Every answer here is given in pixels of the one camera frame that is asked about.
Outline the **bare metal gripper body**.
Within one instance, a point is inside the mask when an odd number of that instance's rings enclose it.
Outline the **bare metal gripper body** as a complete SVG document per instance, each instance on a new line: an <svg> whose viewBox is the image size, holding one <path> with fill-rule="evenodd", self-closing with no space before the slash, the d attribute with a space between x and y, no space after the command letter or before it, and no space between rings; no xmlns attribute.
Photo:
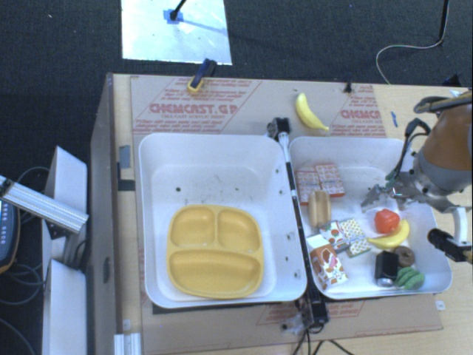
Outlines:
<svg viewBox="0 0 473 355"><path fill-rule="evenodd" d="M448 199L449 191L436 186L421 171L410 169L400 172L399 175L387 187L390 197L392 194L409 196L413 203L424 203L440 213L451 213L460 205L454 204Z"/></svg>

